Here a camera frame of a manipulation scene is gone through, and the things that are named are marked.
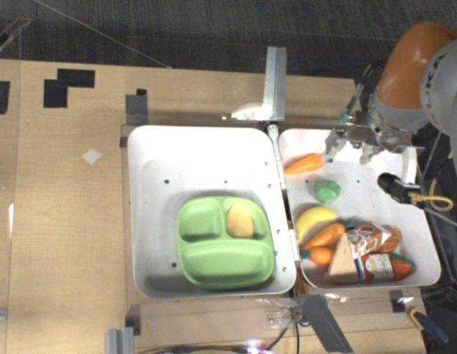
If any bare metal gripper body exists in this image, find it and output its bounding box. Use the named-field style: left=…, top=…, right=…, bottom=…
left=338, top=110, right=425, bottom=153

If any orange carrot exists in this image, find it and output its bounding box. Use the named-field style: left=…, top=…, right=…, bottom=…
left=299, top=246, right=336, bottom=266
left=301, top=220, right=355, bottom=251
left=283, top=153, right=335, bottom=176

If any white plastic tray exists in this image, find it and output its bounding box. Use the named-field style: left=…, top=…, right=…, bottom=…
left=278, top=127, right=443, bottom=291
left=126, top=124, right=298, bottom=300

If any green round lump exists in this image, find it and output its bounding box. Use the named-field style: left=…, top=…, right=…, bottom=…
left=313, top=179, right=342, bottom=205

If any yellow banana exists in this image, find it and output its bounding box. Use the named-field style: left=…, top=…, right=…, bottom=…
left=294, top=205, right=338, bottom=244

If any brown and white carton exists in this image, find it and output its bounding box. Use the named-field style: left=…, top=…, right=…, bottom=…
left=347, top=222, right=393, bottom=260

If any brown biscuit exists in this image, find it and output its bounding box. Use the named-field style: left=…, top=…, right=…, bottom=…
left=377, top=226, right=402, bottom=255

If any beige wedge slice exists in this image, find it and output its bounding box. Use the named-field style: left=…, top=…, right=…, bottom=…
left=323, top=232, right=360, bottom=285

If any small can with orange label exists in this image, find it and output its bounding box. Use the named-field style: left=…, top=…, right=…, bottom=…
left=355, top=253, right=396, bottom=283

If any red strawberry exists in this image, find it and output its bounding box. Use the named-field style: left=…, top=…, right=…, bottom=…
left=389, top=254, right=415, bottom=282

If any tan bread roll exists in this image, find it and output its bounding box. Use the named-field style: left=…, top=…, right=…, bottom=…
left=225, top=201, right=255, bottom=240

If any green divided plate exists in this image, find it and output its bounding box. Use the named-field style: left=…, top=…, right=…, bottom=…
left=175, top=195, right=277, bottom=291

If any black cylinder on white bracket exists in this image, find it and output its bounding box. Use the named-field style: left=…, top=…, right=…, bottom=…
left=377, top=145, right=423, bottom=204

